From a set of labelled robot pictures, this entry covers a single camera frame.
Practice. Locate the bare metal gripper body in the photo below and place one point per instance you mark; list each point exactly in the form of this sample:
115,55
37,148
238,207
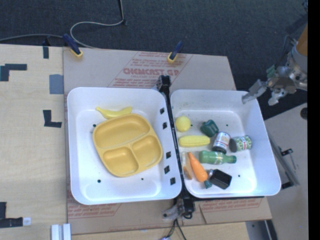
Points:
282,82

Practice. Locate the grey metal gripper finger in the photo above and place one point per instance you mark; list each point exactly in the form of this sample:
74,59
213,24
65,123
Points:
276,97
255,91

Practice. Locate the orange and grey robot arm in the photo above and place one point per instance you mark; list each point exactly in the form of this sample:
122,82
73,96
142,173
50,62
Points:
302,49

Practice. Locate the green can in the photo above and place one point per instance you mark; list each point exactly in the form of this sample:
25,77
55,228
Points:
242,143

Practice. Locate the green bell pepper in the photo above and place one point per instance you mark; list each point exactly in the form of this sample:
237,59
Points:
209,128

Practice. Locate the white plastic tray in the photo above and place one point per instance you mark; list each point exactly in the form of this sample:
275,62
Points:
82,144
260,159

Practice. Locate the green bottle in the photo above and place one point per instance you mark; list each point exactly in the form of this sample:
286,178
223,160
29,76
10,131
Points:
212,157

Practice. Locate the yellow corn cob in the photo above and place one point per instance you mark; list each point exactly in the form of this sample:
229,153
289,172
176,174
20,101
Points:
193,141

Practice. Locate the yellow lemon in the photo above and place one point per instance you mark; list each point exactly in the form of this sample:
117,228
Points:
182,124

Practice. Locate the thin black and white rod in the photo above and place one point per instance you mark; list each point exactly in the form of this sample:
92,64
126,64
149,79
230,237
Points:
172,124

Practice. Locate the black bottle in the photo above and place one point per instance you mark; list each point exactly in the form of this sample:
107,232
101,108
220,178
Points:
221,179

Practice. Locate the orange carrot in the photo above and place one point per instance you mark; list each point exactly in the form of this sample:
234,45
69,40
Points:
197,169

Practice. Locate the bread slice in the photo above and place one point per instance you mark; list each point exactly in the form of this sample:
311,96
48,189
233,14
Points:
187,167

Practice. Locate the yellow divided plate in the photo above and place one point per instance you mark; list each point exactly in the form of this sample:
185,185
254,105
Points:
120,134

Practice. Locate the yellow banana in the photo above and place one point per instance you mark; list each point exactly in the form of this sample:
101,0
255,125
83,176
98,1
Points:
112,112

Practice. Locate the brown cardboard board red print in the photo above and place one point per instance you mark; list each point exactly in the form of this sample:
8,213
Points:
100,69

